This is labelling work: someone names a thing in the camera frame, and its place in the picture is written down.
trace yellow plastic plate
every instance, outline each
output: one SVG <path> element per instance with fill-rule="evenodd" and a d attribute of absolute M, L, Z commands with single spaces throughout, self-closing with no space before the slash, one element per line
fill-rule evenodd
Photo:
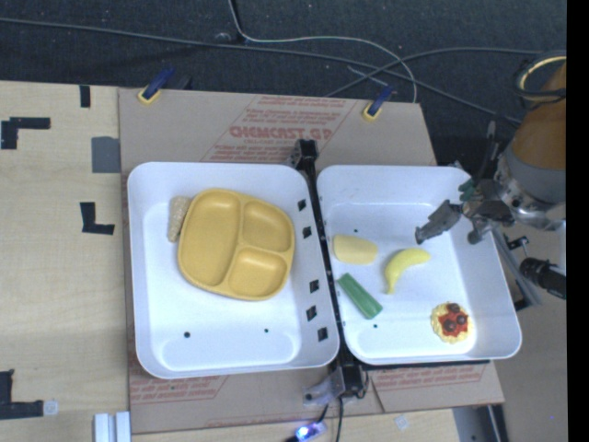
<path fill-rule="evenodd" d="M 286 284 L 295 230 L 280 208 L 239 192 L 210 189 L 191 202 L 178 264 L 193 285 L 227 297 L 262 300 Z"/>

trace white tray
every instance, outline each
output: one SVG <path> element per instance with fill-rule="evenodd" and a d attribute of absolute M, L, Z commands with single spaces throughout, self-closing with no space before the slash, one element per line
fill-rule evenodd
<path fill-rule="evenodd" d="M 127 188 L 136 350 L 149 373 L 204 377 L 324 366 L 335 357 L 340 340 L 311 200 L 299 172 L 280 165 L 154 162 L 135 168 Z M 167 240 L 169 201 L 209 188 L 256 196 L 292 219 L 293 266 L 275 297 L 255 302 L 222 297 L 180 274 L 178 243 Z"/>
<path fill-rule="evenodd" d="M 458 201 L 464 171 L 448 167 L 333 166 L 318 176 L 321 210 L 329 244 L 336 234 L 357 235 L 378 246 L 374 264 L 349 265 L 330 254 L 334 278 L 351 274 L 383 306 L 367 320 L 338 289 L 344 338 L 351 352 L 371 365 L 501 359 L 514 355 L 521 331 L 491 234 L 477 245 L 467 241 L 466 218 L 420 247 L 432 258 L 410 267 L 386 293 L 384 269 L 391 255 L 417 247 L 423 226 L 444 200 Z M 474 332 L 449 344 L 433 333 L 432 309 L 455 301 L 469 312 Z"/>

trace blue clamp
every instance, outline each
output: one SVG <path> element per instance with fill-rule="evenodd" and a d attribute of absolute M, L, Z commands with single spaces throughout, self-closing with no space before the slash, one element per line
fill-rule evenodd
<path fill-rule="evenodd" d="M 390 98 L 393 90 L 393 86 L 387 85 L 374 102 L 366 105 L 366 108 L 362 112 L 362 117 L 368 122 L 373 122 L 380 114 L 382 104 Z"/>
<path fill-rule="evenodd" d="M 139 101 L 141 101 L 144 105 L 153 103 L 161 93 L 159 89 L 167 83 L 167 81 L 174 75 L 174 72 L 176 72 L 176 70 L 173 67 L 169 69 L 163 69 L 159 74 L 157 74 L 157 76 L 154 77 L 147 87 L 137 94 Z"/>

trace black carpet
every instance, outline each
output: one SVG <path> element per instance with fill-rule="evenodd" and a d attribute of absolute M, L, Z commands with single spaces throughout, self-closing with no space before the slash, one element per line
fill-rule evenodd
<path fill-rule="evenodd" d="M 44 28 L 0 20 L 0 79 L 144 86 L 161 68 L 192 76 L 197 90 L 371 99 L 382 86 L 364 81 L 338 92 L 395 59 L 357 41 L 255 43 L 237 34 L 227 0 L 0 0 L 0 18 L 14 18 L 166 36 L 224 48 L 149 41 L 81 29 Z M 380 44 L 401 58 L 421 84 L 421 103 L 438 162 L 478 168 L 490 119 L 520 120 L 525 111 L 512 91 L 514 74 L 532 52 L 565 50 L 567 0 L 235 0 L 242 29 L 252 39 L 343 36 Z M 292 50 L 336 56 L 240 48 Z M 411 58 L 434 50 L 468 47 Z M 493 52 L 483 48 L 502 48 Z M 413 101 L 413 85 L 398 76 L 393 101 Z M 448 98 L 452 94 L 469 103 Z M 513 126 L 501 123 L 507 142 Z"/>

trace toy banana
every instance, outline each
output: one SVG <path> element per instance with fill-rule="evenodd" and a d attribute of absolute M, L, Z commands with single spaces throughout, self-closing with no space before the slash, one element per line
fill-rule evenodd
<path fill-rule="evenodd" d="M 401 274 L 412 265 L 418 263 L 425 263 L 432 258 L 429 252 L 419 248 L 404 249 L 397 252 L 393 258 L 388 262 L 385 268 L 385 277 L 388 282 L 389 294 L 395 291 L 395 283 L 401 277 Z"/>

